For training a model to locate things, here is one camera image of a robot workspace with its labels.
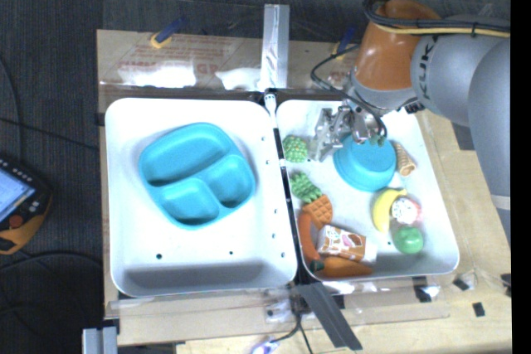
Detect white and brown carton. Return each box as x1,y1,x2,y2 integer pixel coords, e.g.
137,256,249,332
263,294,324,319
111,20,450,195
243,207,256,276
316,224,379,264

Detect white and red round can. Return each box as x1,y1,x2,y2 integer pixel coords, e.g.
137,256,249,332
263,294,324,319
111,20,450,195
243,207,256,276
391,196,423,226

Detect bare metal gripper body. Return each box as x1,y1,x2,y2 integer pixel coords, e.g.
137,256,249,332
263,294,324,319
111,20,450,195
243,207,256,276
319,104,374,138

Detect orange sausage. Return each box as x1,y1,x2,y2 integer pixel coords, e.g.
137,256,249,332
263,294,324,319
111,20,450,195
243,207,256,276
296,211,321,263

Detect green grapes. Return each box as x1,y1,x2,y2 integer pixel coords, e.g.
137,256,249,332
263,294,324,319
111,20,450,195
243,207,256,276
282,135,309,163

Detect white plastic tray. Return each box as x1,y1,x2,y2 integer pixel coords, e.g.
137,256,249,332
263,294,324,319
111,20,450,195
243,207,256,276
104,97,299,298
275,99,460,283

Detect orange carrot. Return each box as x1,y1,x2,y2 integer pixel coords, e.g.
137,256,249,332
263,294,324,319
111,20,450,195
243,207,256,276
309,256,373,279

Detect blue divided plate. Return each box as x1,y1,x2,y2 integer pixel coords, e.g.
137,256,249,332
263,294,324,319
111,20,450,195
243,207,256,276
138,122,256,230

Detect brown cardboard board red print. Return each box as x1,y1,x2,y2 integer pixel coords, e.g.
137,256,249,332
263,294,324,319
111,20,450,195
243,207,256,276
95,28,512,349

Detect orange and green toy pineapple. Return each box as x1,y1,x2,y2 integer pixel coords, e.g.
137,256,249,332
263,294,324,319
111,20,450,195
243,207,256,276
289,172,334,230

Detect yellow banana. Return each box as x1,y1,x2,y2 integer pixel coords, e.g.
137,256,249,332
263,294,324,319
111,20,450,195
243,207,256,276
372,187,409,234

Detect green apple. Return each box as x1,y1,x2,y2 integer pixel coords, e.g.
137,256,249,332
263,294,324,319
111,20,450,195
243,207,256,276
392,225,425,255

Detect tan ice cream cone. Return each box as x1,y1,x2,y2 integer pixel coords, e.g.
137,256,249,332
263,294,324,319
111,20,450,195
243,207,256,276
392,142,417,178

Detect black block with thin wires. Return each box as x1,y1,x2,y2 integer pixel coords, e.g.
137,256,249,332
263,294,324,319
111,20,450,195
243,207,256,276
289,290,310,314

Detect blue bowl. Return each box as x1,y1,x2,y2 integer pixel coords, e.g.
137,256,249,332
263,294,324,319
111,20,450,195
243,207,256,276
333,134,397,192

